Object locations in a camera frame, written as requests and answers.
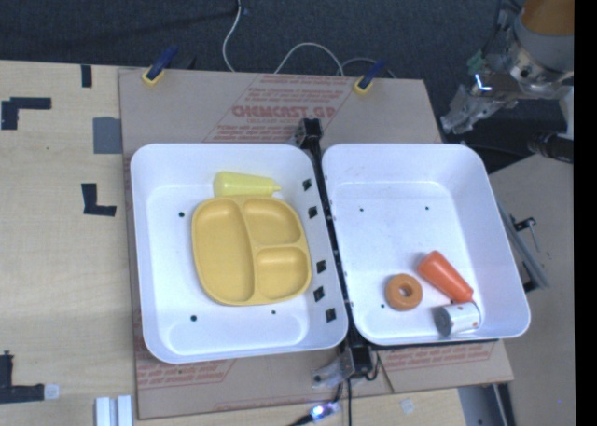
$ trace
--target yellow divided plate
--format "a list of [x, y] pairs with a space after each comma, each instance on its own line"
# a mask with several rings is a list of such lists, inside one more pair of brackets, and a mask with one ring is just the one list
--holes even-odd
[[302, 224], [280, 199], [208, 199], [193, 214], [192, 241], [203, 290], [219, 303], [281, 302], [302, 294], [311, 282]]

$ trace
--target black tape mark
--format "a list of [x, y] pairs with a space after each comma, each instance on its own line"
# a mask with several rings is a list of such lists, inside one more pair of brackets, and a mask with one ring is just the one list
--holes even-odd
[[0, 121], [1, 130], [15, 130], [19, 123], [19, 108], [13, 106], [10, 102], [2, 102], [2, 120]]
[[83, 201], [85, 202], [85, 209], [83, 213], [93, 215], [107, 215], [114, 217], [116, 215], [116, 206], [98, 206], [97, 205], [97, 185], [96, 184], [82, 184]]
[[51, 98], [10, 98], [9, 101], [2, 101], [2, 114], [0, 117], [1, 130], [15, 130], [19, 124], [20, 109], [44, 109], [52, 107]]
[[0, 404], [26, 403], [29, 401], [43, 401], [44, 385], [13, 386], [12, 384], [12, 359], [14, 355], [5, 351], [0, 355]]
[[81, 87], [91, 88], [91, 85], [93, 85], [93, 79], [91, 76], [91, 65], [82, 64], [81, 65]]
[[19, 109], [51, 109], [51, 98], [10, 98], [10, 102]]

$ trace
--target brown toy donut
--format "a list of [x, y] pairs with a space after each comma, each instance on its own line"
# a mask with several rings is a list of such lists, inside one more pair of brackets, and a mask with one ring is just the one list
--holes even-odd
[[411, 275], [399, 273], [386, 283], [385, 299], [393, 309], [401, 311], [414, 309], [423, 299], [423, 288]]

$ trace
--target white plastic bin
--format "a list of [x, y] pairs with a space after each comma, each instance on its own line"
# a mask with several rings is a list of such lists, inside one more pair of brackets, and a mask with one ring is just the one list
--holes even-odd
[[[341, 263], [358, 331], [377, 345], [516, 337], [530, 312], [479, 156], [458, 144], [337, 144], [324, 154]], [[440, 337], [433, 308], [450, 299], [416, 268], [440, 251], [474, 289], [478, 329]], [[384, 286], [407, 273], [421, 304], [389, 308]]]
[[[281, 186], [274, 197], [297, 212], [309, 245], [312, 281], [304, 294], [237, 307], [204, 293], [191, 217], [214, 196], [221, 171], [262, 175]], [[319, 350], [344, 339], [340, 282], [312, 163], [303, 151], [283, 144], [151, 144], [134, 154], [131, 176], [143, 335], [157, 358], [176, 364]]]

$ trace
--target cardboard sheet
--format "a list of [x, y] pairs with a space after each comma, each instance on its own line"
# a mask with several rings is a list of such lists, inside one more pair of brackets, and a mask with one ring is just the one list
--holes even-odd
[[[130, 162], [153, 143], [292, 142], [303, 117], [319, 117], [322, 147], [338, 143], [437, 143], [437, 124], [420, 80], [380, 79], [366, 95], [354, 78], [169, 70], [154, 87], [143, 70], [121, 70], [119, 96], [132, 278], [140, 419], [320, 402], [335, 389], [314, 389], [311, 372], [335, 350], [171, 365], [146, 349], [141, 327]], [[415, 392], [512, 379], [501, 341], [380, 352], [375, 381], [355, 396]]]

